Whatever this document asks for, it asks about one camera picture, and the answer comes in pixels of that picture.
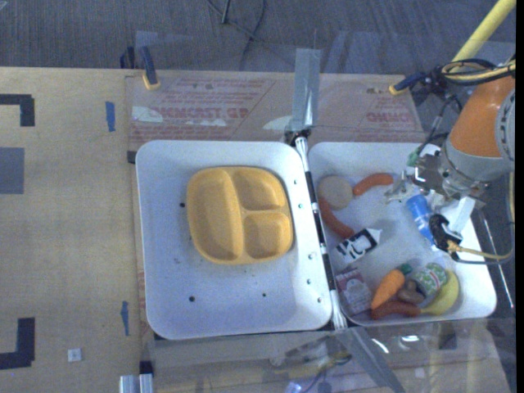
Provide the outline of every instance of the wooden surface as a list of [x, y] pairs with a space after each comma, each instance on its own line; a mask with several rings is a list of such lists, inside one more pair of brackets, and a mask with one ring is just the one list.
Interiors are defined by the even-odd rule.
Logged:
[[[0, 144], [25, 148], [25, 192], [0, 195], [1, 352], [35, 317], [36, 359], [0, 391], [118, 391], [141, 354], [123, 70], [0, 69], [0, 93], [30, 93], [36, 126], [0, 106]], [[115, 103], [115, 132], [105, 102]], [[129, 335], [120, 311], [129, 307]], [[84, 359], [68, 363], [67, 350]]]

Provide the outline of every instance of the gray floor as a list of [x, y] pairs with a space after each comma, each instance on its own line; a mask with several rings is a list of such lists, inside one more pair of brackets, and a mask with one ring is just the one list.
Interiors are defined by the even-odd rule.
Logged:
[[[1, 66], [120, 68], [127, 47], [147, 43], [159, 69], [293, 71], [294, 49], [315, 47], [323, 72], [409, 75], [453, 58], [497, 0], [232, 0], [229, 25], [206, 0], [2, 1]], [[222, 10], [224, 0], [211, 1]], [[510, 57], [516, 29], [513, 12], [482, 54]], [[430, 97], [419, 107], [426, 128], [439, 104]], [[503, 222], [500, 214], [496, 202], [487, 206], [492, 221]], [[496, 243], [504, 249], [508, 241]], [[504, 297], [495, 316], [512, 316]], [[498, 333], [516, 386], [514, 338], [506, 328]]]

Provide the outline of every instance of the toy banana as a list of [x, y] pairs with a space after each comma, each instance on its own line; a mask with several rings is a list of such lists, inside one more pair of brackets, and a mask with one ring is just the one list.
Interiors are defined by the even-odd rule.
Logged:
[[445, 271], [448, 282], [442, 286], [433, 300], [427, 307], [421, 309], [422, 313], [440, 315], [448, 311], [459, 298], [459, 279], [453, 271]]

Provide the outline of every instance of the gray square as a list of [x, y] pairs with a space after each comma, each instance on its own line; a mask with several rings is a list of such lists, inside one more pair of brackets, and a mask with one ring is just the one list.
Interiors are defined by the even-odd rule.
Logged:
[[23, 148], [0, 147], [0, 194], [24, 193]]

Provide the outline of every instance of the carrot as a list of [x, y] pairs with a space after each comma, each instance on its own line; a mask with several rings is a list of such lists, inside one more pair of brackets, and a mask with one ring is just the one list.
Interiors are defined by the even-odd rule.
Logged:
[[373, 320], [378, 320], [386, 317], [388, 314], [403, 314], [404, 316], [414, 318], [420, 313], [422, 313], [422, 311], [416, 305], [404, 303], [403, 301], [391, 300], [378, 306], [376, 309], [372, 309], [371, 318]]
[[322, 215], [322, 221], [338, 236], [348, 239], [355, 234], [353, 228], [346, 226], [333, 214], [328, 202], [321, 196], [318, 198], [318, 207]]
[[391, 185], [392, 183], [393, 176], [390, 174], [370, 174], [367, 178], [362, 179], [353, 186], [353, 195], [358, 197], [372, 187], [376, 187], [378, 185]]
[[375, 310], [394, 296], [406, 282], [405, 274], [411, 271], [411, 266], [402, 264], [399, 268], [392, 269], [378, 284], [377, 290], [371, 301], [371, 310]]

